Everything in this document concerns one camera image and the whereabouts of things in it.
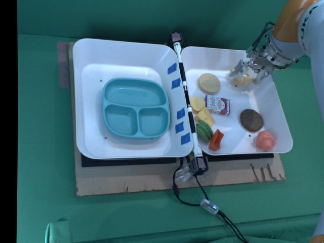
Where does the brown round cookie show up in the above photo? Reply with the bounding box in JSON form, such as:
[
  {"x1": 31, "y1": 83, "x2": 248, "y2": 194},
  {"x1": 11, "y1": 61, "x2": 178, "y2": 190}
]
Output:
[{"x1": 239, "y1": 108, "x2": 264, "y2": 133}]

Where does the yellow potato slice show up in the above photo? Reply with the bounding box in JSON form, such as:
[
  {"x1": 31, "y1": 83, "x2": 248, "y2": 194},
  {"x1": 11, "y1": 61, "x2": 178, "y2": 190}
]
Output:
[{"x1": 189, "y1": 96, "x2": 207, "y2": 114}]

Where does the black and white thin rod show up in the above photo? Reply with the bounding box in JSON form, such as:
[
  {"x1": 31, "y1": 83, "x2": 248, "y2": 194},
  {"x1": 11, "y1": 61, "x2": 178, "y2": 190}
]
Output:
[{"x1": 173, "y1": 41, "x2": 204, "y2": 159}]

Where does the brown cardboard board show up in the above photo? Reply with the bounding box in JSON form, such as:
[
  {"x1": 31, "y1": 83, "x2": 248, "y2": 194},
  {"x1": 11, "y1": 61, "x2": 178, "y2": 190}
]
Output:
[{"x1": 57, "y1": 41, "x2": 287, "y2": 197}]

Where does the blue divided plate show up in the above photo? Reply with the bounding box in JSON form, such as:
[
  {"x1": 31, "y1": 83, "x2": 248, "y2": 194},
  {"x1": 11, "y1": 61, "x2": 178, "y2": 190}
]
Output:
[{"x1": 102, "y1": 77, "x2": 170, "y2": 140}]

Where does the green pea pod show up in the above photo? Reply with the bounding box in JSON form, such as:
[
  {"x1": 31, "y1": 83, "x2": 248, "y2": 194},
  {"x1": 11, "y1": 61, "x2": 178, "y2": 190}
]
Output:
[{"x1": 195, "y1": 119, "x2": 214, "y2": 144}]

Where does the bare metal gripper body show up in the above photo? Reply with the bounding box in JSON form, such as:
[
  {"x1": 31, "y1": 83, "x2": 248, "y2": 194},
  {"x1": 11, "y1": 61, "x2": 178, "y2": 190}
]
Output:
[{"x1": 247, "y1": 44, "x2": 298, "y2": 73}]

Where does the pink shrimp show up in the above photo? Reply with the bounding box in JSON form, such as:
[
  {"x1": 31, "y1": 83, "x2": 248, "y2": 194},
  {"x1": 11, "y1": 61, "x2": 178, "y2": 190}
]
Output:
[{"x1": 255, "y1": 130, "x2": 276, "y2": 152}]

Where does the black block with wires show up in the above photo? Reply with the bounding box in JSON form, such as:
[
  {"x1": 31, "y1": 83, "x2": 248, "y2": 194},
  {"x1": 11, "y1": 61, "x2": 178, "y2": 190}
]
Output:
[
  {"x1": 168, "y1": 31, "x2": 184, "y2": 47},
  {"x1": 188, "y1": 156, "x2": 209, "y2": 176}
]

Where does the white plastic tray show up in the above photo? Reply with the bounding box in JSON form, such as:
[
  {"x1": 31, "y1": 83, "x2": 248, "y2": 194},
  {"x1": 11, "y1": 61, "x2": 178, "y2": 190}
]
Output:
[
  {"x1": 72, "y1": 37, "x2": 194, "y2": 160},
  {"x1": 181, "y1": 46, "x2": 294, "y2": 156}
]

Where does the pale yellow croissant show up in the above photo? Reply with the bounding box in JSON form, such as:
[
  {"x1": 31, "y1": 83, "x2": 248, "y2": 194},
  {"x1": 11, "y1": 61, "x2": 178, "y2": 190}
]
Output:
[{"x1": 229, "y1": 69, "x2": 254, "y2": 89}]

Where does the orange pepper slice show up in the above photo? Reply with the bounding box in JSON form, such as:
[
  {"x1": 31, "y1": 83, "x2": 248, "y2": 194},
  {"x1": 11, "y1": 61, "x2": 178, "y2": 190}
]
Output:
[{"x1": 208, "y1": 129, "x2": 225, "y2": 152}]

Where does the small white printed carton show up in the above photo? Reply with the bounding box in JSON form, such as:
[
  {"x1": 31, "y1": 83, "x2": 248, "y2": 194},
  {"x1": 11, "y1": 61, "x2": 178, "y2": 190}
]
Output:
[{"x1": 204, "y1": 94, "x2": 231, "y2": 116}]

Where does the tan round biscuit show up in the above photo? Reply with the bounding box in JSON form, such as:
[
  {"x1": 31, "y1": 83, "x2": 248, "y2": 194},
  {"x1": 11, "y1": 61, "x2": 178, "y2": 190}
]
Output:
[{"x1": 197, "y1": 72, "x2": 221, "y2": 94}]

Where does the yellow cheese wedge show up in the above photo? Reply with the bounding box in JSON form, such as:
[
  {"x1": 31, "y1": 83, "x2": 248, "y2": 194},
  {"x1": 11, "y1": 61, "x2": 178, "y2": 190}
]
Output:
[{"x1": 194, "y1": 106, "x2": 216, "y2": 127}]

